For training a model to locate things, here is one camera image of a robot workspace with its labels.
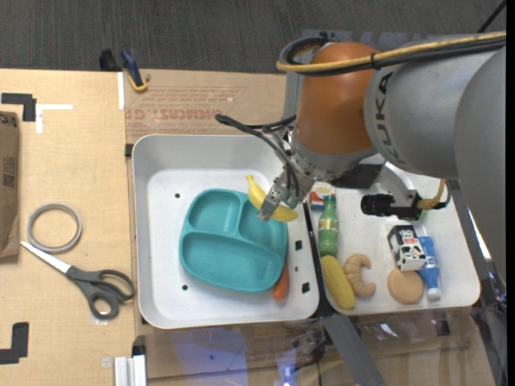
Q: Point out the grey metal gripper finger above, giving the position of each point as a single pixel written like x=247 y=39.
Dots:
x=269 y=209

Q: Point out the white plastic tray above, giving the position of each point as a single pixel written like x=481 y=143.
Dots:
x=450 y=255
x=169 y=296

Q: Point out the brown cardboard board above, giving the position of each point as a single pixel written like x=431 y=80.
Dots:
x=181 y=95

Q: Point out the brown paper bag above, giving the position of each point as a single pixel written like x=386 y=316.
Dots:
x=9 y=183

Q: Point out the red white blue carton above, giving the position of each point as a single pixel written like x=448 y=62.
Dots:
x=316 y=200

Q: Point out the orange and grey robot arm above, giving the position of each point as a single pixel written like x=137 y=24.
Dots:
x=422 y=119

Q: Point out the yellow banana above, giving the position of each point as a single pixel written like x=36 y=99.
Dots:
x=256 y=195

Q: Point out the teal divided plate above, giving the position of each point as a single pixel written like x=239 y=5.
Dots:
x=225 y=255

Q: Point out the tan round biscuit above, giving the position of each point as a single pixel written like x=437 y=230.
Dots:
x=404 y=287

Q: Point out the blue and white bottle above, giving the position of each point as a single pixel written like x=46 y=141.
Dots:
x=429 y=272

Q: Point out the black cylinder on white bracket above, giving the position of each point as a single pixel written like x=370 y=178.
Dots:
x=378 y=204

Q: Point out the orange carrot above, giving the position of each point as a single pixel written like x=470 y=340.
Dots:
x=281 y=288

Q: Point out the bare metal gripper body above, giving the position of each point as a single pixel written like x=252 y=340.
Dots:
x=295 y=177

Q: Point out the green bottle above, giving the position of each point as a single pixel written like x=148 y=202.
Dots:
x=328 y=235

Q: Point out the grey tape roll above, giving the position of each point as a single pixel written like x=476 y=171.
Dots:
x=33 y=237

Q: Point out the cow print milk carton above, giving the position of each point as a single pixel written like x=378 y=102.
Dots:
x=406 y=251

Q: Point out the yellow corn cob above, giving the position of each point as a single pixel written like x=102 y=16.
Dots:
x=338 y=282

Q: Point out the thin black rod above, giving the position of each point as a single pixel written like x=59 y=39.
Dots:
x=312 y=255

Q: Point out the tan croissant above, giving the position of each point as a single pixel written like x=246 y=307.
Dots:
x=358 y=273

